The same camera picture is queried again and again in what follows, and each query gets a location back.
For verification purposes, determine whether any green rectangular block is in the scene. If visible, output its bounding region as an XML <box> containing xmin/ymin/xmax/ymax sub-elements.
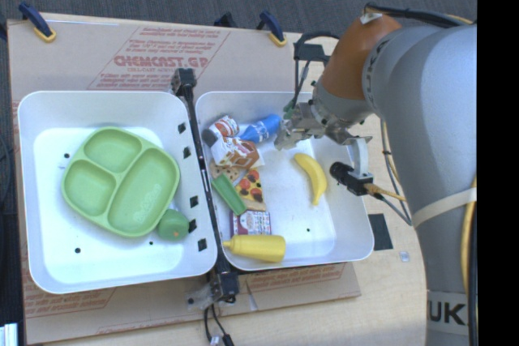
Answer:
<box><xmin>211</xmin><ymin>173</ymin><xmax>247</xmax><ymax>216</ymax></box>

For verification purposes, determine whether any green divided plate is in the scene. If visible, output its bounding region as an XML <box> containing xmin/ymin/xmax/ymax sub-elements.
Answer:
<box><xmin>60</xmin><ymin>126</ymin><xmax>182</xmax><ymax>239</ymax></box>

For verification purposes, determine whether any brown biscuit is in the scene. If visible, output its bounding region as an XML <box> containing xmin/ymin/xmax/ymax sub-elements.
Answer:
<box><xmin>209</xmin><ymin>161</ymin><xmax>245</xmax><ymax>186</ymax></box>

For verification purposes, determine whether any green round toy fruit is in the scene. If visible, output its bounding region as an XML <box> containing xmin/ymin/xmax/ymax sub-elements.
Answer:
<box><xmin>157</xmin><ymin>208</ymin><xmax>191</xmax><ymax>243</ymax></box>

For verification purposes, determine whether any white and brown carton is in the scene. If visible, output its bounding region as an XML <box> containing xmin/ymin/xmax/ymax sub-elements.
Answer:
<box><xmin>210</xmin><ymin>136</ymin><xmax>264</xmax><ymax>169</ymax></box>

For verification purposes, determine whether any blue bottle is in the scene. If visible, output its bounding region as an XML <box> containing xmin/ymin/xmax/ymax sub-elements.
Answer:
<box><xmin>238</xmin><ymin>113</ymin><xmax>284</xmax><ymax>144</ymax></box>

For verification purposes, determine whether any black cylinder on white bracket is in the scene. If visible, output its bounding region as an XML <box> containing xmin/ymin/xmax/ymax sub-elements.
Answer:
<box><xmin>328</xmin><ymin>135</ymin><xmax>375</xmax><ymax>198</ymax></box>

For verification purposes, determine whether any pizza slice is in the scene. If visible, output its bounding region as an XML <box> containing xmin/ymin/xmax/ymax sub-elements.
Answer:
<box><xmin>234</xmin><ymin>169</ymin><xmax>268</xmax><ymax>212</ymax></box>

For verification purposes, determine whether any yellow squeeze bottle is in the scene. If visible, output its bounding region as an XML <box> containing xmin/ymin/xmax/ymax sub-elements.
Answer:
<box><xmin>221</xmin><ymin>233</ymin><xmax>287</xmax><ymax>263</ymax></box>

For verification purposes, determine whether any white plastic tray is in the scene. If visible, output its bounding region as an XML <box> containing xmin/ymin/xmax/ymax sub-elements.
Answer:
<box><xmin>16</xmin><ymin>90</ymin><xmax>219</xmax><ymax>295</ymax></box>
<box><xmin>194</xmin><ymin>91</ymin><xmax>375</xmax><ymax>271</ymax></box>

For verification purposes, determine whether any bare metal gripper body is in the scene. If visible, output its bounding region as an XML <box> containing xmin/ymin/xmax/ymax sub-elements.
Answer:
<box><xmin>283</xmin><ymin>100</ymin><xmax>354</xmax><ymax>144</ymax></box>

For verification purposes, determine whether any thin black rod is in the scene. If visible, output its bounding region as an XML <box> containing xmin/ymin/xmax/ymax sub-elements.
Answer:
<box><xmin>182</xmin><ymin>87</ymin><xmax>230</xmax><ymax>276</ymax></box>

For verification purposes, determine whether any yellow banana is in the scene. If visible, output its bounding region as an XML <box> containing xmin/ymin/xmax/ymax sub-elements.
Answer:
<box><xmin>293</xmin><ymin>152</ymin><xmax>328</xmax><ymax>207</ymax></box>

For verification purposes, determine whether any red and white packet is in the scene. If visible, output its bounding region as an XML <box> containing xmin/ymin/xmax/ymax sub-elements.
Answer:
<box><xmin>229</xmin><ymin>210</ymin><xmax>272</xmax><ymax>238</ymax></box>

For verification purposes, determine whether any red and white can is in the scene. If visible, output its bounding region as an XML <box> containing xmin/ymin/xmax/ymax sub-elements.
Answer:
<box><xmin>201</xmin><ymin>115</ymin><xmax>240</xmax><ymax>147</ymax></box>

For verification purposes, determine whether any brown cardboard board red print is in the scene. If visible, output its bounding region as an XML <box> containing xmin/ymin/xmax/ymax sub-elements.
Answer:
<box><xmin>6</xmin><ymin>11</ymin><xmax>362</xmax><ymax>345</ymax></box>

